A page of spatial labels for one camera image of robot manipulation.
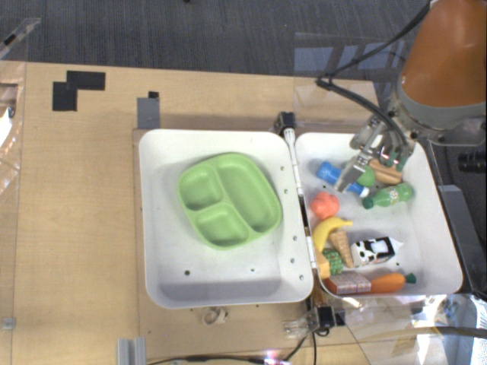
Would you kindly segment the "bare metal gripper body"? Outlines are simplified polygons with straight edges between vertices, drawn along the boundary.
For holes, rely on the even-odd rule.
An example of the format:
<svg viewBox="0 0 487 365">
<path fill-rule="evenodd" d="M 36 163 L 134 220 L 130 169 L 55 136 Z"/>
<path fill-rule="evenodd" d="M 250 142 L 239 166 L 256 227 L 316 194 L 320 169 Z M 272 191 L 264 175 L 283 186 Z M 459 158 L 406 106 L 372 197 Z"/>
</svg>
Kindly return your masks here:
<svg viewBox="0 0 487 365">
<path fill-rule="evenodd" d="M 417 141 L 436 145 L 478 146 L 485 142 L 486 116 L 460 116 L 451 126 L 434 126 L 421 122 L 406 111 L 393 109 L 389 120 L 393 129 L 377 115 L 373 115 L 352 138 L 351 148 L 358 150 L 360 161 L 377 158 L 381 163 L 405 163 Z"/>
</svg>

